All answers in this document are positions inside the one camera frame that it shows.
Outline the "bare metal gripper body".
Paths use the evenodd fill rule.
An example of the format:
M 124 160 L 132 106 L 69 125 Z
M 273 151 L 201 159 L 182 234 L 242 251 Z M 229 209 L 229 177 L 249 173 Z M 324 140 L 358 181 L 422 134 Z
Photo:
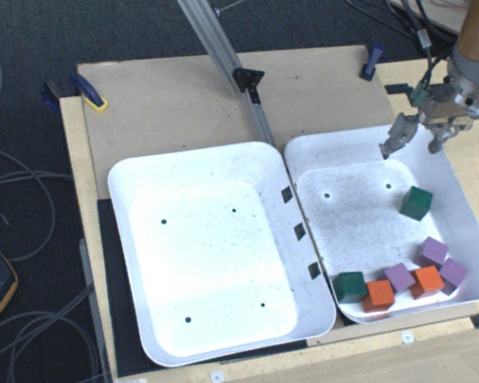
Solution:
M 430 96 L 419 108 L 424 126 L 462 126 L 479 120 L 479 61 L 447 65 L 448 82 L 433 85 Z

